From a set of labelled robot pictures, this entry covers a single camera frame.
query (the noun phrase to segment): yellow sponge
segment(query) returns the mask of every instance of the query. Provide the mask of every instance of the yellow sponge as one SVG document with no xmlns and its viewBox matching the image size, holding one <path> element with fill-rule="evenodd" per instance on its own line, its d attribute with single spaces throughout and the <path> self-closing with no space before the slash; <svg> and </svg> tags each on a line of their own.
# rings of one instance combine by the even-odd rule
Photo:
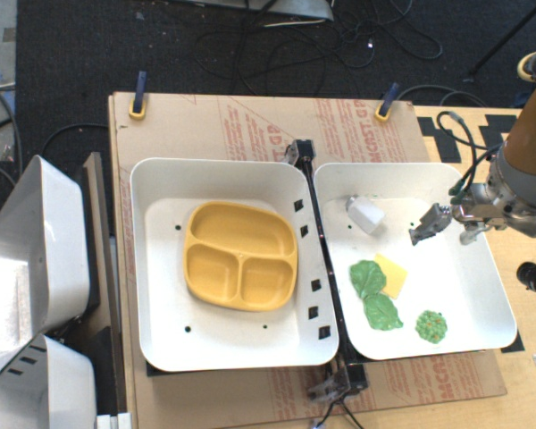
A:
<svg viewBox="0 0 536 429">
<path fill-rule="evenodd" d="M 375 255 L 375 262 L 381 268 L 387 279 L 387 284 L 382 291 L 390 296 L 392 299 L 396 299 L 405 283 L 407 277 L 407 270 L 403 267 L 391 262 L 385 256 L 381 254 Z"/>
</svg>

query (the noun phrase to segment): green leaf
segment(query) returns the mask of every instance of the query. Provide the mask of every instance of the green leaf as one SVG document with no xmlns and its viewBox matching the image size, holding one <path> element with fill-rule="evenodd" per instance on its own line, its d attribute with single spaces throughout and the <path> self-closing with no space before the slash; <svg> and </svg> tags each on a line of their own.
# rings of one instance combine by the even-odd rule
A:
<svg viewBox="0 0 536 429">
<path fill-rule="evenodd" d="M 373 329 L 391 331 L 403 327 L 393 301 L 385 294 L 375 294 L 364 300 L 365 315 Z"/>
<path fill-rule="evenodd" d="M 375 261 L 359 261 L 352 265 L 349 276 L 361 299 L 378 294 L 387 283 L 385 274 Z"/>
</svg>

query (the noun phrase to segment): cardboard sheet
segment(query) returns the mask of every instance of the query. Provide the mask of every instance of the cardboard sheet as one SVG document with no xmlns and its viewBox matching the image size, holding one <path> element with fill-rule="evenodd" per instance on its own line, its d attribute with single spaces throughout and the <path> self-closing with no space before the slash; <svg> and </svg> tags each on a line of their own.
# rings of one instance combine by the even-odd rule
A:
<svg viewBox="0 0 536 429">
<path fill-rule="evenodd" d="M 381 123 L 373 118 L 377 101 L 151 94 L 145 119 L 134 121 L 128 115 L 132 98 L 115 93 L 109 110 L 121 214 L 122 337 L 134 425 L 206 429 L 322 416 L 327 405 L 309 401 L 306 392 L 322 381 L 322 367 L 147 376 L 138 339 L 130 171 L 154 156 L 280 161 L 293 139 L 314 142 L 315 165 L 428 162 L 414 108 L 395 102 L 389 121 Z M 366 372 L 369 389 L 347 401 L 353 412 L 506 393 L 492 350 L 372 362 Z"/>
</svg>

